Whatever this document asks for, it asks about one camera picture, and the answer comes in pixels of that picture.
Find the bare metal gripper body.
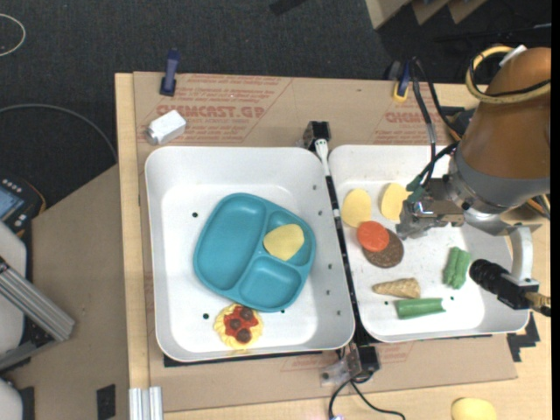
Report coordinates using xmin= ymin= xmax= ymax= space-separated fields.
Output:
xmin=402 ymin=175 xmax=476 ymax=232

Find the yellow potato chip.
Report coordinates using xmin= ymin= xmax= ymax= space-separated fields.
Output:
xmin=340 ymin=187 xmax=373 ymax=229
xmin=379 ymin=182 xmax=414 ymax=222
xmin=262 ymin=223 xmax=305 ymax=263

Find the brown round biscuit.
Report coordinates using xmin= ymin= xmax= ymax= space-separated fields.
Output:
xmin=360 ymin=228 xmax=405 ymax=270

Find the orange round slice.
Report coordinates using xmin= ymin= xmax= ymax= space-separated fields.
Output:
xmin=355 ymin=220 xmax=390 ymax=254

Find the white plastic tray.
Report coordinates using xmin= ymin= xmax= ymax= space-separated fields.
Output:
xmin=326 ymin=143 xmax=531 ymax=344
xmin=143 ymin=145 xmax=356 ymax=363

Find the green bean pod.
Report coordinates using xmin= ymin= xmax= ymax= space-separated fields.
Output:
xmin=442 ymin=246 xmax=473 ymax=290

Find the thin black and white rod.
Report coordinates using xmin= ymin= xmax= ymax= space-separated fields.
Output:
xmin=313 ymin=139 xmax=365 ymax=346

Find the blue divided plate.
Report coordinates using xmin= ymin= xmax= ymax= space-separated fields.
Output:
xmin=192 ymin=192 xmax=318 ymax=314

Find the yellow rounded toy food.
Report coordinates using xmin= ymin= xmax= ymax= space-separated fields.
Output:
xmin=450 ymin=396 xmax=498 ymax=420

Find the brown cardboard board red print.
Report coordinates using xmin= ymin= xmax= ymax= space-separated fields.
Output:
xmin=132 ymin=71 xmax=520 ymax=413

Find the yellow spaghetti with meatballs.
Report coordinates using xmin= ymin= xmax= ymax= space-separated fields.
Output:
xmin=213 ymin=303 xmax=265 ymax=351

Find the small white carton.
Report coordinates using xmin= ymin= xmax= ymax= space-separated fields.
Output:
xmin=143 ymin=109 xmax=188 ymax=146

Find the black cylinder on white bracket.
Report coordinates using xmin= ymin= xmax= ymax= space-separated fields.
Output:
xmin=463 ymin=207 xmax=543 ymax=311

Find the black block with thin wires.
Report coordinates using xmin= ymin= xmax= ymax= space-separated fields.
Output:
xmin=320 ymin=343 xmax=382 ymax=388
xmin=303 ymin=120 xmax=332 ymax=151

